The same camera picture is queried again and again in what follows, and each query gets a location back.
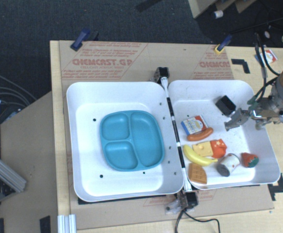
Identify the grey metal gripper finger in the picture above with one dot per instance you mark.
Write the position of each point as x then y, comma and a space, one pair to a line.
232, 125
240, 114

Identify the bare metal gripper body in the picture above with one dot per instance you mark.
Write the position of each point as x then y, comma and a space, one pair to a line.
269, 111

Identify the orange carton with stars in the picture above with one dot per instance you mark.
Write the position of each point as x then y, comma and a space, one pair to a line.
218, 148

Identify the orange sausage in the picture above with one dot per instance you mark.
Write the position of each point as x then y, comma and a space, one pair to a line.
199, 134

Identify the yellow cheese wedge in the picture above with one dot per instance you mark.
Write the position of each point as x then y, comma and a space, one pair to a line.
203, 149

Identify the white can with red dots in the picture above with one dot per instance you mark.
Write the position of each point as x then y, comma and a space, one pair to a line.
230, 162

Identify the red strawberry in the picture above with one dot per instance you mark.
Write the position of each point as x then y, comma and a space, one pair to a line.
249, 159

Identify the white blue red carton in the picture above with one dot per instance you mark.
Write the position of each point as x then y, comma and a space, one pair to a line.
193, 125

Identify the white plastic tray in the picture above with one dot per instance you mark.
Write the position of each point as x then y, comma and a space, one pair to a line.
202, 98
88, 142

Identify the yellow banana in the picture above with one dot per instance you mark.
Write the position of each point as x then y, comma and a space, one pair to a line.
195, 157

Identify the red and white packet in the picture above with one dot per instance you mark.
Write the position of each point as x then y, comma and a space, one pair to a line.
270, 55

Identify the thin black and white rod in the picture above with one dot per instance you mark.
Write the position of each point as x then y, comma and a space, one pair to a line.
178, 144

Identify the brown waffle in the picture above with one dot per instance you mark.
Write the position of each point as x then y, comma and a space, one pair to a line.
197, 173

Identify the blue divided plate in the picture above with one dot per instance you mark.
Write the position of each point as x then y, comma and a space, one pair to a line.
131, 141

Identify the brown cardboard board red print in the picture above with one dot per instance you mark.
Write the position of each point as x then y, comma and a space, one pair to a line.
131, 57

